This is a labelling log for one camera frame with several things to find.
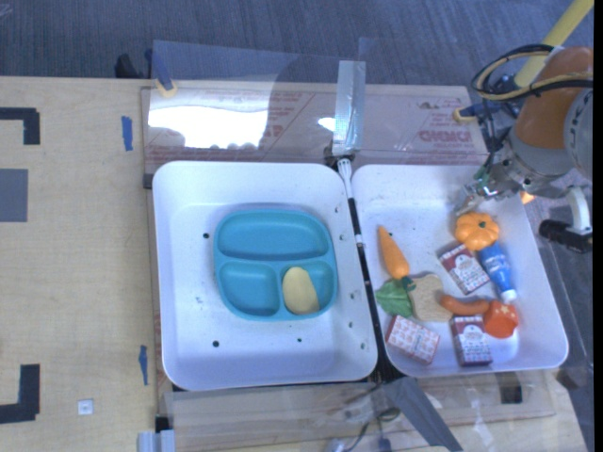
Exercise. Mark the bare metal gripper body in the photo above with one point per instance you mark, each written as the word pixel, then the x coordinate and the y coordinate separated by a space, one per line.
pixel 506 182

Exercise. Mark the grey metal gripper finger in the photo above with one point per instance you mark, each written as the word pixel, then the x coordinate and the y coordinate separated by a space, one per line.
pixel 461 205
pixel 476 199

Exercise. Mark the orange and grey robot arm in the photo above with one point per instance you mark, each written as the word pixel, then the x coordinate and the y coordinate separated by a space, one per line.
pixel 546 106

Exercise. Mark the orange pumpkin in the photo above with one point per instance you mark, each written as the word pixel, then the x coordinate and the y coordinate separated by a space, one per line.
pixel 476 231

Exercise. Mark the red and white carton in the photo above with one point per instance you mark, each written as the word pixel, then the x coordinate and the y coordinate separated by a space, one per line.
pixel 464 269
pixel 471 342

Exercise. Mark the blue bottle with white cap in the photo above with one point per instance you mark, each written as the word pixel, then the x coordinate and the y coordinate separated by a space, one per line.
pixel 495 266

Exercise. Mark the orange carrot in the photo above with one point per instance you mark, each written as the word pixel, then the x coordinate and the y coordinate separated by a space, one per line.
pixel 392 252

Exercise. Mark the tan bread slice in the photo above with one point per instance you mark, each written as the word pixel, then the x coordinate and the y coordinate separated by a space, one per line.
pixel 428 299

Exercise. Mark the orange sausage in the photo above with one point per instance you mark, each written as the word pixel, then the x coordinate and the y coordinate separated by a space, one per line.
pixel 464 306

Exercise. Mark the thin black and white rod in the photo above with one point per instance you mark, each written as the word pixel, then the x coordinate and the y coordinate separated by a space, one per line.
pixel 359 243

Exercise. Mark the white plastic tray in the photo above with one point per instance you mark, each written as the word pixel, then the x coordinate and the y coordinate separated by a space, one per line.
pixel 532 299
pixel 188 276

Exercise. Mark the green lettuce leaf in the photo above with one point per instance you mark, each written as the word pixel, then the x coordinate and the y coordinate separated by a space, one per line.
pixel 393 299

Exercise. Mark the orange patterned carton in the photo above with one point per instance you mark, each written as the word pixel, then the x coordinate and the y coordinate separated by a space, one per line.
pixel 412 339

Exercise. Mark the yellow potato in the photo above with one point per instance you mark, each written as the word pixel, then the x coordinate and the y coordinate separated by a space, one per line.
pixel 300 291

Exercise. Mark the brown cardboard board red print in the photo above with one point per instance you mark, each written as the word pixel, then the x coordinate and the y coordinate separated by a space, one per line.
pixel 301 111

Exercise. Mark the blue divided plate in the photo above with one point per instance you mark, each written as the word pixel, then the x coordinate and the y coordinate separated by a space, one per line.
pixel 264 243

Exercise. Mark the black cylinder on white bracket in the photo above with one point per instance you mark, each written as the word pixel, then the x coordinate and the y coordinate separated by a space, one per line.
pixel 567 233

